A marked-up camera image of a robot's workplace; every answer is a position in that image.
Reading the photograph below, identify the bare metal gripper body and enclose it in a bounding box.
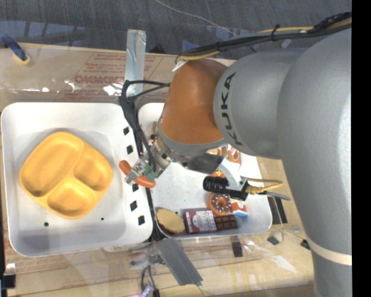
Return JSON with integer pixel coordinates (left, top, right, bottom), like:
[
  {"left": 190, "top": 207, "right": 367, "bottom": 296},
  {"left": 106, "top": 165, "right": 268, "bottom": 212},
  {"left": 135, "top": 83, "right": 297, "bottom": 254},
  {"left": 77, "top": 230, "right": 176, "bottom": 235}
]
[{"left": 132, "top": 143, "right": 174, "bottom": 179}]

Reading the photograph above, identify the orange red toy sausage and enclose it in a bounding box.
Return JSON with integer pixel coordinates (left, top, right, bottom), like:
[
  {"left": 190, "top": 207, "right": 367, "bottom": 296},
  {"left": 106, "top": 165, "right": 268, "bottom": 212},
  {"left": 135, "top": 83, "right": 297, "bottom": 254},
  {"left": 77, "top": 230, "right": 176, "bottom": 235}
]
[{"left": 119, "top": 160, "right": 156, "bottom": 189}]

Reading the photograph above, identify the white plastic tray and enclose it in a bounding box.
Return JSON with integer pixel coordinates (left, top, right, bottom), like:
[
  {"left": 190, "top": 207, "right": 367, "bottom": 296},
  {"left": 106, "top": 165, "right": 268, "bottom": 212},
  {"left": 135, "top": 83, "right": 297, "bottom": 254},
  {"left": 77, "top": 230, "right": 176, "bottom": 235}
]
[
  {"left": 137, "top": 102, "right": 273, "bottom": 239},
  {"left": 0, "top": 101, "right": 154, "bottom": 257}
]

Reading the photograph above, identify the brown toy biscuit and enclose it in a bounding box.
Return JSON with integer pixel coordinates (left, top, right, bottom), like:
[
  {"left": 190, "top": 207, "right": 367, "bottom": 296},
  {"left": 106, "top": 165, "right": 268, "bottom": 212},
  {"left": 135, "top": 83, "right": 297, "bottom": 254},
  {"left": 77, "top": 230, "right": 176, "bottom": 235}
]
[{"left": 155, "top": 208, "right": 186, "bottom": 236}]

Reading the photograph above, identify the yellow divided plate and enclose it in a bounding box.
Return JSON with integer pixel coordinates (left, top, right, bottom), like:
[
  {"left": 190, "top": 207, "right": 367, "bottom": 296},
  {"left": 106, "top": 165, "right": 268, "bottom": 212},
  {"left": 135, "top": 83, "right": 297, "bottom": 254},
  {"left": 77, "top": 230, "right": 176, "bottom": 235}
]
[{"left": 19, "top": 131, "right": 114, "bottom": 220}]

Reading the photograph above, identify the pink sprinkled toy doughnut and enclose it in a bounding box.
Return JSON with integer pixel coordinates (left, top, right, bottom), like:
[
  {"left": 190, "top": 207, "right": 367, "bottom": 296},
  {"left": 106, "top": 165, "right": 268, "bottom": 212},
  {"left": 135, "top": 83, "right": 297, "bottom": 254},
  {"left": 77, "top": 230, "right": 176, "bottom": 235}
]
[{"left": 207, "top": 192, "right": 233, "bottom": 217}]

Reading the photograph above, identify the maroon carton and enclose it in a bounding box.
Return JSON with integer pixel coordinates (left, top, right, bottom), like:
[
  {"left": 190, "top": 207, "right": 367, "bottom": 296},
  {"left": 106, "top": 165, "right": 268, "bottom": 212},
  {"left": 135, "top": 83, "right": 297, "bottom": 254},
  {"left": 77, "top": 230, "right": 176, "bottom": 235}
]
[{"left": 182, "top": 209, "right": 218, "bottom": 235}]

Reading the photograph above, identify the white and red packet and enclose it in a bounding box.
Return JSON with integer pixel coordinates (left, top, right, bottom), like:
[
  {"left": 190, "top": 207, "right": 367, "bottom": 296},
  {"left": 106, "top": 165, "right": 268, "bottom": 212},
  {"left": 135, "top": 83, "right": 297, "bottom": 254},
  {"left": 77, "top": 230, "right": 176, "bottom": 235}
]
[{"left": 216, "top": 145, "right": 242, "bottom": 167}]

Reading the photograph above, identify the brown chocolate bar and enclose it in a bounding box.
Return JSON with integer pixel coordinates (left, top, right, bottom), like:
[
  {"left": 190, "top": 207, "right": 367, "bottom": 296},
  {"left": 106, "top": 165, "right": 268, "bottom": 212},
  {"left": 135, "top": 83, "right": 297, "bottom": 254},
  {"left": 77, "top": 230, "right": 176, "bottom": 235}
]
[{"left": 213, "top": 214, "right": 239, "bottom": 231}]

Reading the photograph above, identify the red white blue carton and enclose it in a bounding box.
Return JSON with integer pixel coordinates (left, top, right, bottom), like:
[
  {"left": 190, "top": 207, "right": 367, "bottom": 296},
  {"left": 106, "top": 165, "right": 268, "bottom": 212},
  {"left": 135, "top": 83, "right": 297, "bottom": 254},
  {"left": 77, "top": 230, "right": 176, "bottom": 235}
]
[{"left": 229, "top": 196, "right": 249, "bottom": 218}]

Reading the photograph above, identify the brown cardboard board, red print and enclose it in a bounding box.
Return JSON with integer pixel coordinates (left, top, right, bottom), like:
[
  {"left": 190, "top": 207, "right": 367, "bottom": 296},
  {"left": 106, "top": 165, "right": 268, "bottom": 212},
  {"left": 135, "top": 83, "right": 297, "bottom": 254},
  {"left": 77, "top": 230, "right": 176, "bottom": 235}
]
[{"left": 0, "top": 41, "right": 317, "bottom": 297}]

